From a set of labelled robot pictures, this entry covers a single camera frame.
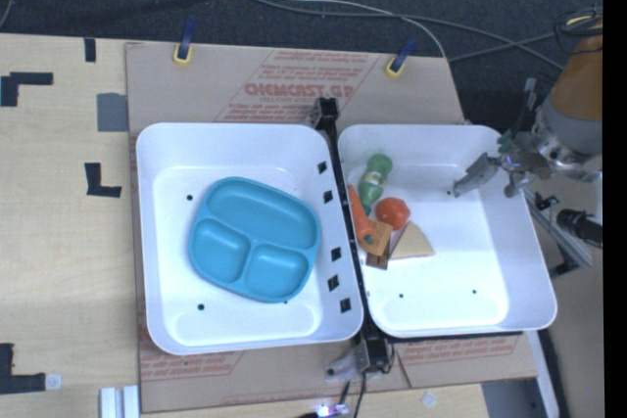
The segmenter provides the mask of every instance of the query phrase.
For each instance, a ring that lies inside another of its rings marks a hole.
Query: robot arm
[[[565,176],[603,186],[600,171],[585,164],[603,153],[603,11],[575,13],[556,25],[556,33],[583,37],[553,89],[537,108],[529,132],[518,124],[499,139],[499,155],[483,154],[453,185],[456,197],[487,183],[500,170],[509,175],[507,197],[536,179]],[[525,93],[534,95],[534,79]],[[603,211],[603,189],[597,190],[599,214]],[[572,235],[598,247],[603,246],[603,220],[580,211],[563,210],[557,224]]]

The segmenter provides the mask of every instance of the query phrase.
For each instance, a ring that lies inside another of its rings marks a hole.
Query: green toy bottle
[[[366,214],[370,214],[372,205],[381,197],[392,170],[392,160],[383,154],[374,154],[368,159],[362,181],[360,182],[360,200]]]

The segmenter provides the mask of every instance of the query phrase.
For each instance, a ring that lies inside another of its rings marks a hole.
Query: toy carrot
[[[349,198],[358,240],[373,244],[374,226],[365,214],[360,196],[357,195],[353,185],[349,185]]]

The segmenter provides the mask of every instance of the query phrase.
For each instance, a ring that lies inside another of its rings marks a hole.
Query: red toy tomato
[[[392,228],[398,230],[403,227],[410,219],[410,208],[402,199],[396,197],[388,197],[381,199],[376,205],[376,219],[392,225]]]

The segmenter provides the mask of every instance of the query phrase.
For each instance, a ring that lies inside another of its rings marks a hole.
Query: blue plate
[[[261,302],[286,302],[303,289],[320,247],[320,223],[300,199],[230,177],[203,198],[189,239],[205,279]]]

